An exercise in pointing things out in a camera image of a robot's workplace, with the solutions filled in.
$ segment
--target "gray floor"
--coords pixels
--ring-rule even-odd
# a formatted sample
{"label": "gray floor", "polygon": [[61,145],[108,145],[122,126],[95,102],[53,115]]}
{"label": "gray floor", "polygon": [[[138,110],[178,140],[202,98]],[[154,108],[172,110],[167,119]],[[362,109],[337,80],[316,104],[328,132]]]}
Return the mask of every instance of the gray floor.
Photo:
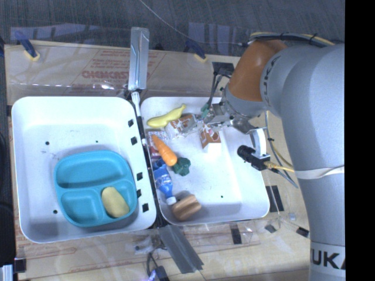
{"label": "gray floor", "polygon": [[[16,43],[13,32],[21,28],[32,39],[128,47],[133,26],[150,30],[151,49],[182,52],[193,39],[208,54],[232,56],[244,51],[236,43],[258,31],[345,41],[345,0],[0,0],[0,16],[6,43]],[[0,131],[7,137],[3,60]],[[0,174],[1,266],[14,257],[7,157]]]}

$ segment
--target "carrot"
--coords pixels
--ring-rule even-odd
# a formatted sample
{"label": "carrot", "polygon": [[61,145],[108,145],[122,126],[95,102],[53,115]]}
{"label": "carrot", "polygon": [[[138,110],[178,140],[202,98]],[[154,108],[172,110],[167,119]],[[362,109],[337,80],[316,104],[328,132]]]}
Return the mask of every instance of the carrot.
{"label": "carrot", "polygon": [[164,160],[167,166],[174,166],[177,163],[177,156],[161,139],[159,139],[155,134],[152,136],[152,140],[159,151],[160,156]]}

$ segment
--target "white bottle cap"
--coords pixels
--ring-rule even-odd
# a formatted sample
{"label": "white bottle cap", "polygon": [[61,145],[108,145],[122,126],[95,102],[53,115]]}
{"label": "white bottle cap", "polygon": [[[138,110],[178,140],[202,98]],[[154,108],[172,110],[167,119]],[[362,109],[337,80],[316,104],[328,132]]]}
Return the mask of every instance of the white bottle cap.
{"label": "white bottle cap", "polygon": [[173,205],[176,202],[177,202],[176,197],[169,197],[168,199],[166,199],[167,205]]}

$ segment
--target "blue plate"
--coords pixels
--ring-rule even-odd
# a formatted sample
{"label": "blue plate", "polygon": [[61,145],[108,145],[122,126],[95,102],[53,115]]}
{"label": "blue plate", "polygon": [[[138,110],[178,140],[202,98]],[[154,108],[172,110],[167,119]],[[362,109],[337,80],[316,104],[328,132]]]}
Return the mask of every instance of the blue plate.
{"label": "blue plate", "polygon": [[[136,209],[137,188],[127,161],[110,150],[67,156],[54,168],[54,186],[66,219],[79,227],[94,227],[129,217]],[[115,187],[129,212],[113,218],[105,211],[101,192]]]}

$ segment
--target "yellow banana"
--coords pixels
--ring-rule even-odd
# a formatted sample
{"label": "yellow banana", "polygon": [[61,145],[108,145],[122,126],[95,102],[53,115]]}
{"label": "yellow banana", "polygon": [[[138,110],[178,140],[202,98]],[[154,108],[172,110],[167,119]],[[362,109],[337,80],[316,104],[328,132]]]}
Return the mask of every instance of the yellow banana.
{"label": "yellow banana", "polygon": [[169,111],[165,115],[156,116],[154,118],[151,118],[147,121],[147,125],[149,125],[152,128],[163,128],[167,126],[167,124],[170,121],[173,121],[174,119],[179,119],[182,115],[182,111],[186,108],[185,104],[182,104],[181,107],[175,108],[171,111]]}

